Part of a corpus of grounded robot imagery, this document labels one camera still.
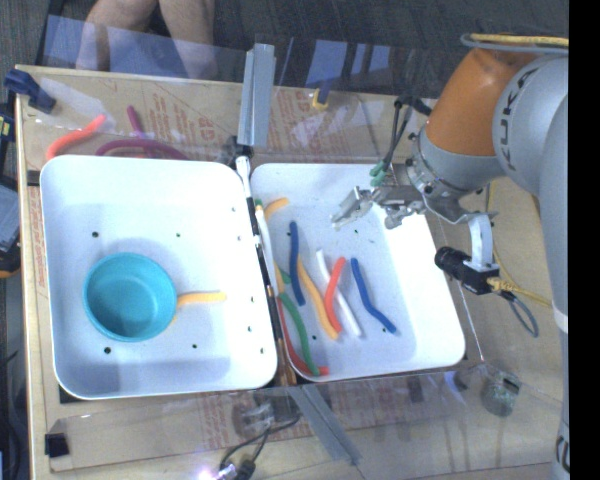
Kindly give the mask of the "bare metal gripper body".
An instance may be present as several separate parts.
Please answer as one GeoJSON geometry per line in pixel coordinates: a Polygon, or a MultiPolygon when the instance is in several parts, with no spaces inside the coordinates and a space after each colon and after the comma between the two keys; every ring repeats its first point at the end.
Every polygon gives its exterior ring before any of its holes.
{"type": "Polygon", "coordinates": [[[426,211],[446,221],[460,221],[464,210],[464,171],[455,167],[443,170],[426,160],[406,160],[389,165],[380,161],[372,168],[374,203],[381,208],[405,206],[412,215],[426,211]]]}

